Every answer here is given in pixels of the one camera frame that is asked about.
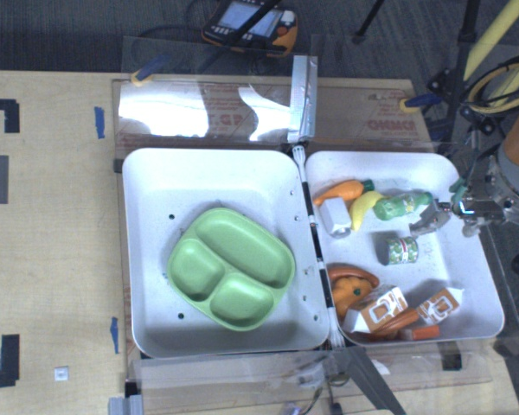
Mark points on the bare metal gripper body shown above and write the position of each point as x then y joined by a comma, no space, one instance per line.
486,209

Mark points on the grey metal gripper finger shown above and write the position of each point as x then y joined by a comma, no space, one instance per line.
428,227
432,209

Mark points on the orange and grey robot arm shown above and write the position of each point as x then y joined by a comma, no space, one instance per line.
515,145

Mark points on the green and white can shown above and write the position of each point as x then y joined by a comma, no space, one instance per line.
403,250

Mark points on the green plastic bottle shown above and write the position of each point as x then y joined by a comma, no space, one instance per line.
395,206

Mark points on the white plastic tray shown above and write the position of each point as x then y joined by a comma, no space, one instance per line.
164,197
454,266

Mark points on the yellow banana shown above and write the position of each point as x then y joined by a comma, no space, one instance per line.
361,208

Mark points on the small orange and white carton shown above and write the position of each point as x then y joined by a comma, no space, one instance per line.
439,306

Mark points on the brown curved sausage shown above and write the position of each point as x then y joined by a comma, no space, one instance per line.
354,271

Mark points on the orange carrot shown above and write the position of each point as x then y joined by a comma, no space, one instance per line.
344,190

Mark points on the large orange and white carton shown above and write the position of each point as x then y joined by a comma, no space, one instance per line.
378,309

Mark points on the orange bell pepper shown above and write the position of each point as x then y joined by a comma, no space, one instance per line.
348,294

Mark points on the orange and white stick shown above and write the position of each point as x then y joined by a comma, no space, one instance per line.
421,333

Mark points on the brown cardboard board red print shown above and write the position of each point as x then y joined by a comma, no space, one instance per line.
354,115

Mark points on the green divided plate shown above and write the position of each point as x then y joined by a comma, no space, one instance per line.
238,249

